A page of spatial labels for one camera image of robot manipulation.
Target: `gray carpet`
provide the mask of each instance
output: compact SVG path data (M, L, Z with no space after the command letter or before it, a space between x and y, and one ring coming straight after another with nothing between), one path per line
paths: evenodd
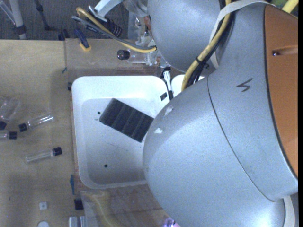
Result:
M88 5L96 6L100 0L39 0L44 9L46 21L56 31L45 31L39 12L36 10L34 0L18 0L24 25L27 28L27 38L30 40L58 40L58 34L66 29L70 38L75 38L73 30L76 22L71 19L77 15L78 6L87 9ZM122 38L127 38L128 11L122 4L113 8L107 16L123 28ZM101 34L85 30L80 26L87 38L105 38ZM0 39L19 39L15 33L12 22L0 9Z

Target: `white plastic tray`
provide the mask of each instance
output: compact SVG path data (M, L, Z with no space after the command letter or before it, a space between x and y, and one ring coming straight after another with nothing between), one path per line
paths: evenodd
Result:
M89 188L146 183L143 141L105 126L100 116L112 98L155 118L169 102L165 83L154 76L81 77L72 84L75 137L81 181Z

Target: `white bracket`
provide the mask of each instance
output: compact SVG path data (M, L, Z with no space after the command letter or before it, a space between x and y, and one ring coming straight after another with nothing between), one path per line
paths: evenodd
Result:
M118 4L122 3L123 0L101 0L93 9L89 6L90 11L95 17L102 19L107 22L105 15Z

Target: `plastic vial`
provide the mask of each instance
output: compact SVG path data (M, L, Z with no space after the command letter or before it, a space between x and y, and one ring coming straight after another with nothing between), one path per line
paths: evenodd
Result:
M25 123L19 124L20 132L24 132L27 130L33 130L41 125L44 125L49 122L54 121L54 116L52 114L44 114L37 118L33 118L28 120Z
M16 140L17 132L15 131L0 131L0 140Z
M131 50L119 50L117 52L117 57L119 60L123 60L128 63L146 63L148 61L146 53L140 53Z
M62 154L61 147L56 147L53 149L43 150L39 151L33 154L26 155L26 161L27 163L33 162L33 161L39 161L46 158L55 157Z
M0 130L4 130L7 122L15 114L20 102L16 98L0 98Z

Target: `white cable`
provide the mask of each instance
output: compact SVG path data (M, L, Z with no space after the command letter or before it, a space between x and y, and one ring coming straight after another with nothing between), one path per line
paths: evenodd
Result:
M242 9L243 7L246 7L250 4L259 3L259 2L269 4L268 2L266 2L264 0L240 0L240 1L232 2L232 3L228 4L227 6L225 6L218 15L218 18L214 25L209 42L213 39L213 37L217 31L217 28L219 26L219 23L226 15L228 15L229 13L232 13L234 11L237 11L239 9ZM213 53L210 60L213 63L214 67L217 69L219 67L219 63L218 63L218 60L216 57L216 52Z
M295 227L294 206L290 196L283 198L285 205L285 221L283 227Z
M170 83L170 72L168 70L164 71L163 72L163 76L164 76L164 79L167 83L167 88L169 91L172 91L171 89L171 83Z

